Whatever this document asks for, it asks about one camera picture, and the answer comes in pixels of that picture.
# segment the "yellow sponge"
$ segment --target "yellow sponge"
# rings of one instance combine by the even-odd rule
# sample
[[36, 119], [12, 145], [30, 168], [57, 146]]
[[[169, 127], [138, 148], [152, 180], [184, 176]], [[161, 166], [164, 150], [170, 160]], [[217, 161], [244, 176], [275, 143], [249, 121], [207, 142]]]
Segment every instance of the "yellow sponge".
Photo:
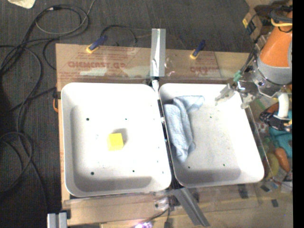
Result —
[[121, 150], [124, 146], [123, 136], [121, 133], [112, 133], [108, 136], [108, 150]]

